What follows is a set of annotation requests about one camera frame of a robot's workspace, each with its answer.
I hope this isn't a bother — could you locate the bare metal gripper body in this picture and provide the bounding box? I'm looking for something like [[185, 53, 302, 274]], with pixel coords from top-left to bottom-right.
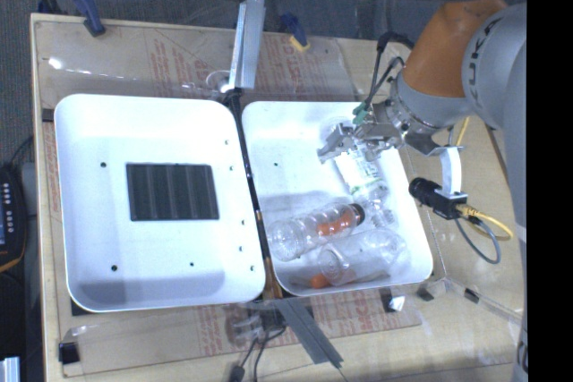
[[353, 98, 413, 163]]

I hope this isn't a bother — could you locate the clear bottle with white label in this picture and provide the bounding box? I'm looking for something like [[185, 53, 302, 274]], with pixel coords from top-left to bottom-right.
[[332, 146, 389, 199]]

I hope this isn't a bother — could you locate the white plastic tray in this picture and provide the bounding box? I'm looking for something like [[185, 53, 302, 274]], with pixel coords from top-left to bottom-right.
[[240, 100, 434, 298], [53, 92, 267, 313]]

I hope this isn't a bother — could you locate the small clear plastic bottle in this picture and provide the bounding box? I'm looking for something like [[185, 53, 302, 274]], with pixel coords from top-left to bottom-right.
[[355, 187, 398, 231]]

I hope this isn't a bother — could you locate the clear bottle with black cap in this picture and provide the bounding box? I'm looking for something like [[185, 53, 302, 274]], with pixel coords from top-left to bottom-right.
[[267, 201, 366, 263]]

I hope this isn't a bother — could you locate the large clear plastic bottle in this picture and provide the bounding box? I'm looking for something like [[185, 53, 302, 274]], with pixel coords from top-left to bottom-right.
[[316, 227, 409, 287]]

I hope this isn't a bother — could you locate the orange toy carrot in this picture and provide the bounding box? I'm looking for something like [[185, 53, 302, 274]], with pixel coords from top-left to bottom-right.
[[290, 273, 331, 290]]

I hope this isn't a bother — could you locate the black ribbed rectangular pad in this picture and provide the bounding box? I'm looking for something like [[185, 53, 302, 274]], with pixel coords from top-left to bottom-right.
[[125, 162, 220, 222]]

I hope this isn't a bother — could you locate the brown cardboard board red print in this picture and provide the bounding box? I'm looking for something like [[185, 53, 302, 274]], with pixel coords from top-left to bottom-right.
[[34, 20, 425, 378]]

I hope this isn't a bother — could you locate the black cylinder on white bracket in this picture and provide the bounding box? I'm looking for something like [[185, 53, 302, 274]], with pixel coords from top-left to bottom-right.
[[407, 144, 470, 221]]

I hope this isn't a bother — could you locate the black block with thin wires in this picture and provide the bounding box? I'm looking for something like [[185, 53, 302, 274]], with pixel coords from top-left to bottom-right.
[[248, 301, 288, 333]]

